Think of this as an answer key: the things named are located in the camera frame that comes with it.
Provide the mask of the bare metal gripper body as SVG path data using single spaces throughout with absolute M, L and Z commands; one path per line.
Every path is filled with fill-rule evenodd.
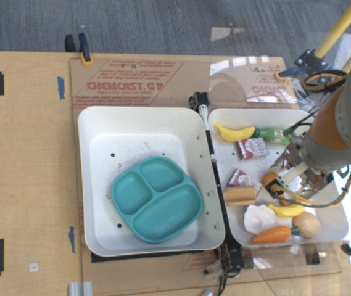
M 283 169 L 281 182 L 304 196 L 314 196 L 332 183 L 332 173 L 318 171 L 312 167 L 312 162 L 299 136 L 285 149 L 287 165 Z

